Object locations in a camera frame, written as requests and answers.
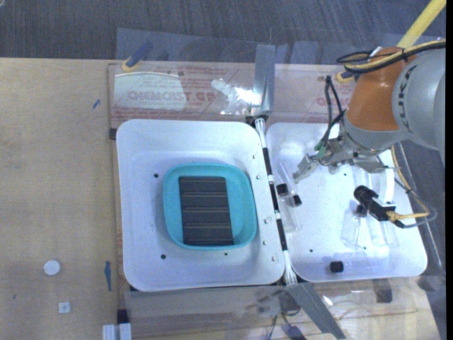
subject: gray floor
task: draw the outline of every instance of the gray floor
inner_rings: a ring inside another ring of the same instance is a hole
[[[238,60],[238,43],[231,41],[240,40],[277,45],[285,52],[280,62],[333,64],[353,50],[396,44],[429,1],[6,0],[0,7],[0,57],[123,59],[151,37],[171,60]],[[445,37],[446,21],[444,9],[426,37]],[[431,261],[420,286],[446,339],[445,170],[437,152],[404,147],[420,194],[440,212],[423,233],[434,238],[440,261],[428,249]]]

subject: wooden surface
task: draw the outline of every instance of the wooden surface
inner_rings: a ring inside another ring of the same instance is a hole
[[[108,139],[109,63],[0,59],[2,340],[100,339],[102,326],[116,322],[120,299],[114,155]],[[53,277],[42,270],[50,259],[62,266]],[[111,291],[106,261],[111,263]],[[399,302],[390,306],[370,300],[373,294],[364,288],[358,290],[369,298],[361,307],[349,285],[316,288],[333,302],[331,312],[351,339],[438,339],[425,293],[414,280],[396,284]],[[67,301],[71,312],[59,314],[58,303]],[[307,318],[300,321],[310,329],[307,339],[332,339]],[[265,329],[251,325],[236,338],[259,339]],[[283,336],[276,330],[274,339]],[[153,339],[227,335],[203,331]]]

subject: white plastic tray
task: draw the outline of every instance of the white plastic tray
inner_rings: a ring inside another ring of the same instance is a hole
[[[282,162],[288,171],[296,172],[297,164],[305,154],[314,153],[314,147],[325,131],[326,125],[323,124],[271,125],[266,138],[272,167],[277,168]],[[392,226],[398,240],[395,246],[377,247],[366,236],[360,250],[350,249],[341,242],[343,220],[358,204],[353,196],[357,185],[354,177],[357,179],[357,174],[361,174],[357,170],[361,169],[343,165],[333,175],[326,167],[320,166],[297,185],[303,202],[297,208],[302,217],[302,229],[287,234],[293,269],[311,282],[420,275],[428,260],[418,228]],[[394,202],[398,213],[412,212],[408,197],[399,186],[395,186]],[[343,261],[345,270],[332,273],[329,268],[331,261]]]
[[[284,271],[260,139],[244,123],[129,120],[117,132],[124,270],[141,291],[264,285]],[[197,251],[166,231],[162,181],[173,166],[218,162],[250,179],[258,232],[244,247]]]

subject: white square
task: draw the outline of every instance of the white square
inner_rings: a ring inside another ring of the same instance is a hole
[[[70,312],[71,312],[71,303],[70,302],[60,302],[58,304],[58,313],[69,314]]]

